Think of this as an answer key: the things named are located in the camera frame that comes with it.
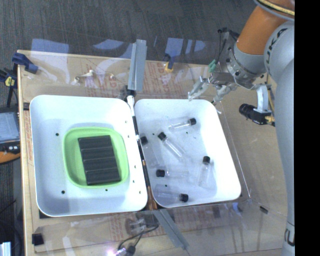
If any brown cardboard board red print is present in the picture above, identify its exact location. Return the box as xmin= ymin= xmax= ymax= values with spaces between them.
xmin=16 ymin=49 xmax=289 ymax=256

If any thin black and white rod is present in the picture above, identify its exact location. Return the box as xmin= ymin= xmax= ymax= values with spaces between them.
xmin=126 ymin=94 xmax=159 ymax=211

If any clear plastic bottle black cap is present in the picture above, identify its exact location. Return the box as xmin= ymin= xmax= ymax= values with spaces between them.
xmin=155 ymin=168 xmax=191 ymax=179
xmin=153 ymin=184 xmax=190 ymax=203
xmin=139 ymin=135 xmax=160 ymax=168
xmin=197 ymin=155 xmax=212 ymax=189
xmin=157 ymin=131 xmax=187 ymax=161
xmin=167 ymin=117 xmax=198 ymax=132

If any white plastic tray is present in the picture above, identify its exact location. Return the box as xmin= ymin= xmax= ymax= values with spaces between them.
xmin=29 ymin=94 xmax=149 ymax=218
xmin=133 ymin=98 xmax=243 ymax=209

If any black ribbed rectangular block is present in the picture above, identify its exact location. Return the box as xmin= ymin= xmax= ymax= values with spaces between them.
xmin=77 ymin=134 xmax=122 ymax=187

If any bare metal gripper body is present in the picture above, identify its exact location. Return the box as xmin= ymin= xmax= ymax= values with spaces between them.
xmin=208 ymin=30 xmax=254 ymax=89

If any green square bowl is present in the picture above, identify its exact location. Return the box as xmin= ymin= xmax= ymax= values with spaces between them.
xmin=62 ymin=126 xmax=130 ymax=189

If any black cylinder on white bracket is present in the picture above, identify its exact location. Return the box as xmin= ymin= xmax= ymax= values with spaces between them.
xmin=238 ymin=83 xmax=274 ymax=126

